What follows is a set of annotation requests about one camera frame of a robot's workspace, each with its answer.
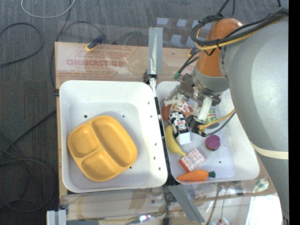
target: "small box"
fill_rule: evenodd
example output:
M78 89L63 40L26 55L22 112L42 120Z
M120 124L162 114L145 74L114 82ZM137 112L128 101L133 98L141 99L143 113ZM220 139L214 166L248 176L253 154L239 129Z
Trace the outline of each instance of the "small box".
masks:
M174 137L180 145L191 142L188 126L181 112L171 113L169 123L173 128Z
M186 170L187 172L191 172L204 161L205 158L202 156L199 150L195 148L187 155L185 155L182 159L180 159L179 163L184 168L184 170Z

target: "red and white box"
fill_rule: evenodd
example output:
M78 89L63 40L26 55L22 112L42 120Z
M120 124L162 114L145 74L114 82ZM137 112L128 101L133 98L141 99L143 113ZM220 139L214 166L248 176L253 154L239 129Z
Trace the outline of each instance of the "red and white box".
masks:
M199 152L197 148L189 152L182 159L179 160L181 166L187 172L193 171L197 166L205 161L203 155Z

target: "banana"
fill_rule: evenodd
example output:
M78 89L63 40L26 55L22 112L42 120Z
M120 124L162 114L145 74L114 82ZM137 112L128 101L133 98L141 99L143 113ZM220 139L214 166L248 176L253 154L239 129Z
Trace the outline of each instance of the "banana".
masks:
M174 136L173 136L173 128L171 125L168 125L165 128L165 140L167 143L167 147L171 152L179 153L182 156L186 155L186 153L181 150L180 146L175 141Z

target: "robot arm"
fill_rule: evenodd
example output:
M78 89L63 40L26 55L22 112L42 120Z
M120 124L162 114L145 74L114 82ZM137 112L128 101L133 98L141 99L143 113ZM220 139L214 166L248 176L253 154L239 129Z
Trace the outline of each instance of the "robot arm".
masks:
M220 52L236 114L278 193L289 221L288 21Z
M237 20L217 20L205 46L226 36L225 45L201 51L193 73L179 78L178 92L203 111L188 118L188 125L201 134L197 128L203 124L205 108L220 103L222 92L229 88L236 114L274 183L283 222L289 224L288 20L277 19L254 33L248 33L253 26ZM228 34L247 37L232 43Z

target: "white plastic tray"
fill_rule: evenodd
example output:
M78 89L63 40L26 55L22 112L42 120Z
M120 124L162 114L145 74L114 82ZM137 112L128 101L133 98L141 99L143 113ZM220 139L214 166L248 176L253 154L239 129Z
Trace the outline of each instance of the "white plastic tray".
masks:
M138 155L130 169L105 181L89 180L67 149L69 133L99 115L116 118L136 144ZM142 82L67 81L60 87L62 179L74 193L129 188L154 188L168 173L151 88Z
M170 95L170 92L179 85L179 82L161 82L157 85L157 97L160 107L164 106L164 99ZM222 95L222 101L216 107L218 118L227 115L233 109L230 91L226 90ZM214 131L214 129L206 129L206 133ZM208 172L214 171L215 178L208 178L205 181L197 183L250 180L259 174L259 164L253 147L251 146L247 135L242 128L237 115L229 121L229 123L217 133L221 139L221 146L216 151L210 151L205 147L205 139L195 133L191 134L191 143L181 146L185 153L197 148L205 157L205 161L198 166L198 169L204 169ZM168 150L170 167L173 177L182 175L185 172L180 165L179 160L182 155L172 153ZM182 182L182 184L192 184L195 182Z

